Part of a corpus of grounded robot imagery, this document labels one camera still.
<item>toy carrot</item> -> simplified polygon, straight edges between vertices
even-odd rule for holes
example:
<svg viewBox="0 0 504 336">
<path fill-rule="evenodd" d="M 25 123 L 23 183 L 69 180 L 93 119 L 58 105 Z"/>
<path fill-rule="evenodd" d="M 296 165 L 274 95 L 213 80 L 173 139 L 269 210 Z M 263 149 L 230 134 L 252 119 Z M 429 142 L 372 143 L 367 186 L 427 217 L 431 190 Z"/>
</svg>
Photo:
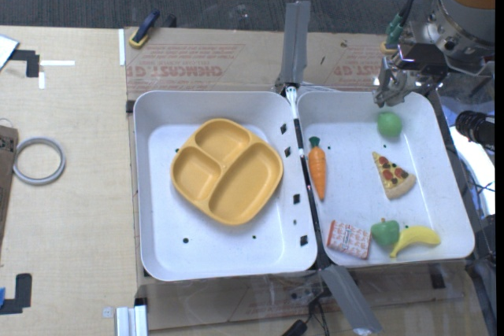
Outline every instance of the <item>toy carrot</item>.
<svg viewBox="0 0 504 336">
<path fill-rule="evenodd" d="M 316 136 L 309 138 L 312 149 L 308 153 L 308 167 L 318 197 L 323 201 L 325 197 L 326 163 L 325 152 L 318 146 L 320 141 L 321 140 Z"/>
</svg>

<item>yellow banana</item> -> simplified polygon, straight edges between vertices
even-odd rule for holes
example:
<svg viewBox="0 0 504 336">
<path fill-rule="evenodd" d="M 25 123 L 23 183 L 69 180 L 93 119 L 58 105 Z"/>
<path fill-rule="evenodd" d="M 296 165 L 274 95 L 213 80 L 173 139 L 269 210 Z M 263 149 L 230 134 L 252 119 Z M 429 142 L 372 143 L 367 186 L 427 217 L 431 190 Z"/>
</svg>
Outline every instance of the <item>yellow banana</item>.
<svg viewBox="0 0 504 336">
<path fill-rule="evenodd" d="M 405 228 L 399 233 L 399 240 L 395 243 L 390 257 L 397 257 L 397 253 L 415 242 L 423 242 L 429 245 L 438 245 L 441 242 L 438 234 L 429 227 L 412 226 Z"/>
</svg>

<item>pepperoni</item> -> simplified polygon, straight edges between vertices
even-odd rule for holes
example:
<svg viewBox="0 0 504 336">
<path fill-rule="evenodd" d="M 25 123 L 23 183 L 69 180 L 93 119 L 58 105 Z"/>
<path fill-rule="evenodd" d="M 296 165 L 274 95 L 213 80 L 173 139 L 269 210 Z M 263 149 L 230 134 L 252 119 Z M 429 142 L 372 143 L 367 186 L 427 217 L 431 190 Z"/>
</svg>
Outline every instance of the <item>pepperoni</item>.
<svg viewBox="0 0 504 336">
<path fill-rule="evenodd" d="M 394 178 L 394 176 L 392 175 L 392 173 L 390 171 L 388 171 L 387 169 L 384 170 L 384 178 L 387 180 L 387 181 L 390 181 L 392 178 Z"/>
</svg>

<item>pizza slice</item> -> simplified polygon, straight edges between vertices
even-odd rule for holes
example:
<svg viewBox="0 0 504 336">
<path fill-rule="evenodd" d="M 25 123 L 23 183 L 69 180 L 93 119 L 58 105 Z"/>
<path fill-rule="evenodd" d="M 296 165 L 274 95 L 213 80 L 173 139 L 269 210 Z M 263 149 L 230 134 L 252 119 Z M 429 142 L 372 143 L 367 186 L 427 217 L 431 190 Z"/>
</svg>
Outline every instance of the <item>pizza slice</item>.
<svg viewBox="0 0 504 336">
<path fill-rule="evenodd" d="M 390 200 L 400 198 L 417 182 L 417 177 L 414 174 L 410 174 L 397 164 L 390 162 L 385 156 L 375 151 L 372 152 L 372 156 L 378 168 L 385 194 Z"/>
</svg>

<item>white tray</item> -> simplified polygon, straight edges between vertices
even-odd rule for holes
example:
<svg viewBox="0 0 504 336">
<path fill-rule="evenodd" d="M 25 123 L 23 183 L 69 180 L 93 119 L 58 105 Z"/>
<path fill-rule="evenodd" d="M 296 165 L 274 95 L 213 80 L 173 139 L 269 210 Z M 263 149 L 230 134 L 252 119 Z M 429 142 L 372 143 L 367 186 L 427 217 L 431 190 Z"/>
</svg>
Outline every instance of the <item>white tray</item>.
<svg viewBox="0 0 504 336">
<path fill-rule="evenodd" d="M 199 211 L 170 180 L 176 150 L 212 118 L 243 125 L 283 161 L 274 195 L 250 222 L 236 227 Z M 292 273 L 313 265 L 317 244 L 287 100 L 273 92 L 151 91 L 136 101 L 134 119 L 140 249 L 143 266 L 154 278 Z"/>
<path fill-rule="evenodd" d="M 391 110 L 403 122 L 399 138 L 380 135 L 378 113 Z M 467 257 L 474 234 L 447 156 L 434 110 L 427 98 L 410 94 L 393 108 L 379 109 L 371 93 L 309 92 L 298 99 L 306 153 L 308 138 L 317 136 L 326 152 L 327 189 L 317 201 L 324 241 L 332 220 L 365 230 L 383 217 L 405 225 L 424 225 L 438 232 L 436 247 L 412 245 L 391 259 L 390 250 L 374 241 L 362 260 L 326 247 L 333 262 L 347 267 L 373 266 Z M 372 151 L 417 176 L 417 184 L 403 197 L 389 201 L 372 158 Z"/>
</svg>

